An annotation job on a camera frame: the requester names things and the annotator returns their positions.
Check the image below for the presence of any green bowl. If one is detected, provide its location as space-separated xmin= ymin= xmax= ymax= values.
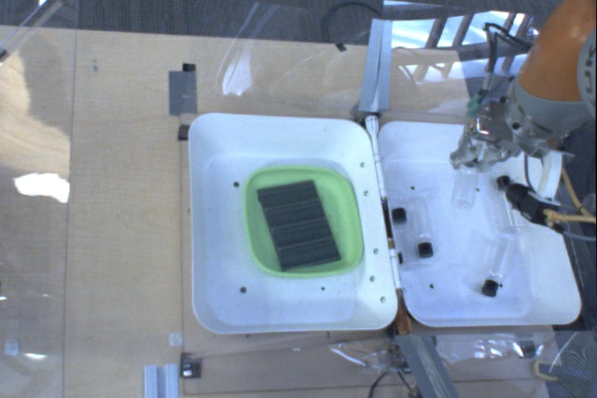
xmin=242 ymin=165 xmax=366 ymax=280

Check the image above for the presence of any black cylinder on white bracket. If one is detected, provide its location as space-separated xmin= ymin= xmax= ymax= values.
xmin=506 ymin=152 xmax=564 ymax=226

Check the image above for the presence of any black ribbed block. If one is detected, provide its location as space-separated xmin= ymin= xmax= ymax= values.
xmin=256 ymin=179 xmax=343 ymax=273

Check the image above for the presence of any clear plastic bottle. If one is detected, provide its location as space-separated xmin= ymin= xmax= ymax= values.
xmin=450 ymin=166 xmax=479 ymax=210

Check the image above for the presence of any white plastic tray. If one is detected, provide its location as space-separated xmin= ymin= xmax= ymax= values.
xmin=187 ymin=112 xmax=399 ymax=336
xmin=376 ymin=120 xmax=583 ymax=328

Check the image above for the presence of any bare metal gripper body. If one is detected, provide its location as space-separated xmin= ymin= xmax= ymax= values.
xmin=469 ymin=99 xmax=566 ymax=157

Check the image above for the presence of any thin black and white rod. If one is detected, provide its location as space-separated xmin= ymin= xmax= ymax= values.
xmin=366 ymin=115 xmax=404 ymax=293

